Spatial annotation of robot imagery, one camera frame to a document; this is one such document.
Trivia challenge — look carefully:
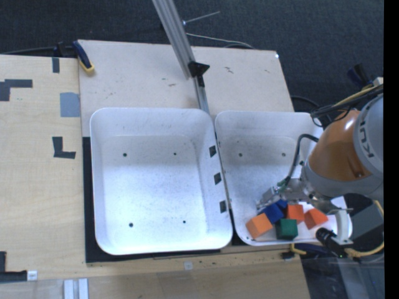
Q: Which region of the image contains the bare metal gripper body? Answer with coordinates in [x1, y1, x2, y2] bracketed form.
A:
[260, 178, 316, 207]

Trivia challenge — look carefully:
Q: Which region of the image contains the orange cube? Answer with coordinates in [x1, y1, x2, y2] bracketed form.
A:
[303, 207, 329, 230]
[284, 203, 305, 225]
[245, 212, 275, 240]

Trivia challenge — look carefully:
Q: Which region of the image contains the green cube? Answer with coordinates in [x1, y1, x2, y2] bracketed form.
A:
[274, 217, 299, 241]

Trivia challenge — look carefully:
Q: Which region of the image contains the white plastic tray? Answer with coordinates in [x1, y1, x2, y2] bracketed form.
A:
[214, 110, 353, 247]
[89, 107, 234, 257]

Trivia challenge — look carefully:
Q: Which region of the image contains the pale wood board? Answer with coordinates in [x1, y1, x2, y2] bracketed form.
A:
[77, 39, 302, 266]

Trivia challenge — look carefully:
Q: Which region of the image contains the black cylinder on white bracket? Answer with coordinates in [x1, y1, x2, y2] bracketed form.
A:
[315, 208, 355, 257]

